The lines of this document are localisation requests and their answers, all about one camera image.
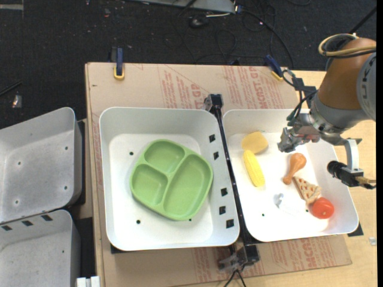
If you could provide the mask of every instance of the white tray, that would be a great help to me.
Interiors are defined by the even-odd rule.
[[[70,214],[57,210],[0,225],[0,285],[74,287],[80,236]]]
[[[0,224],[73,204],[81,186],[82,140],[71,108],[0,130]]]
[[[325,141],[306,143],[296,148],[295,152],[307,158],[306,166],[296,176],[322,188],[322,196],[335,207],[334,215],[329,219],[318,219],[303,208],[301,212],[295,213],[283,211],[276,206],[276,197],[281,193],[284,195],[283,203],[294,205],[302,201],[293,184],[285,185],[282,182],[288,171],[291,153],[282,153],[277,146],[290,112],[289,109],[232,110],[223,117],[229,155],[248,231],[263,242],[353,232],[358,227],[358,215],[348,187],[327,171],[327,164],[337,158],[333,146]],[[269,148],[256,155],[266,180],[264,187],[257,188],[252,185],[246,171],[241,141],[247,134],[258,130],[268,140]]]
[[[137,251],[227,246],[236,241],[235,199],[218,122],[212,114],[197,109],[110,108],[102,113],[99,124],[106,228],[113,246]],[[165,218],[136,201],[130,191],[130,172],[142,150],[156,139],[190,148],[213,168],[210,192],[191,220]]]

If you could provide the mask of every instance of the toy chicken leg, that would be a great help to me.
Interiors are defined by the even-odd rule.
[[[287,175],[283,178],[283,183],[289,185],[294,174],[306,165],[307,159],[302,153],[294,153],[290,157],[290,169]]]

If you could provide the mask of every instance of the green divided plate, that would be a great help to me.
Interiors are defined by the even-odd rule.
[[[134,198],[173,220],[195,216],[213,180],[209,162],[167,139],[153,141],[139,156],[130,175]]]

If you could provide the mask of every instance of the toy tomato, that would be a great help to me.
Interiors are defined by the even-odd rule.
[[[314,203],[311,206],[311,213],[313,216],[319,218],[319,219],[327,219],[330,218],[335,209],[333,206],[333,203],[328,201],[324,197],[320,197],[314,201]]]

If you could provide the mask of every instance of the toy pizza slice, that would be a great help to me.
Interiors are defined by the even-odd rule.
[[[298,176],[293,177],[293,182],[300,197],[304,199],[307,204],[314,202],[321,193],[321,187],[311,184]]]

